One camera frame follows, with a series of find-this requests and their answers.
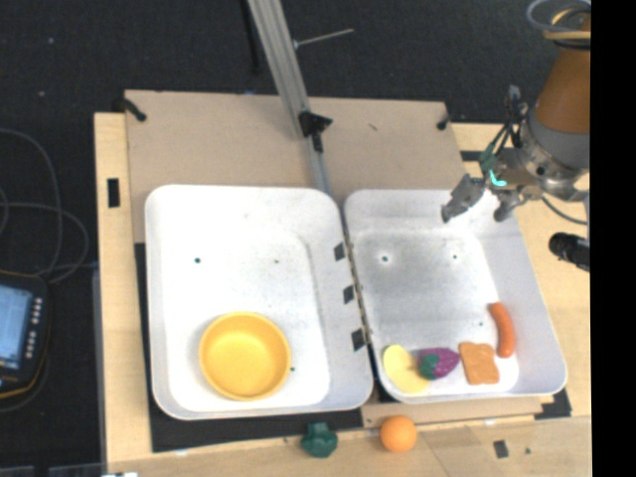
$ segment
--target metal pole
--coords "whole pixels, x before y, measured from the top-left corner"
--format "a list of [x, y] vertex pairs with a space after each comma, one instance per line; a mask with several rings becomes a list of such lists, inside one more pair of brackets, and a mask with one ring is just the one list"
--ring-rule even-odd
[[[278, 94], [289, 113], [296, 134], [305, 139], [299, 117], [301, 113], [310, 111], [309, 100], [280, 0], [247, 0], [247, 2]], [[322, 153], [315, 149], [311, 139], [305, 139], [305, 141], [315, 187], [331, 195]]]

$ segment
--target black bracket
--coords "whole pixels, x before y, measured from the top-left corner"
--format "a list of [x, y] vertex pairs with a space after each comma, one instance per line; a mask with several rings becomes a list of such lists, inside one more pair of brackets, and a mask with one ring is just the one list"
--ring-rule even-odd
[[316, 152], [322, 153], [324, 148], [322, 146], [322, 139], [320, 137], [320, 133], [324, 131], [333, 120], [331, 118], [327, 118], [326, 116], [320, 116], [311, 111], [302, 111], [298, 115], [298, 121], [300, 122], [300, 128], [302, 129], [302, 134], [305, 138], [311, 136], [311, 141], [314, 145], [314, 150]]

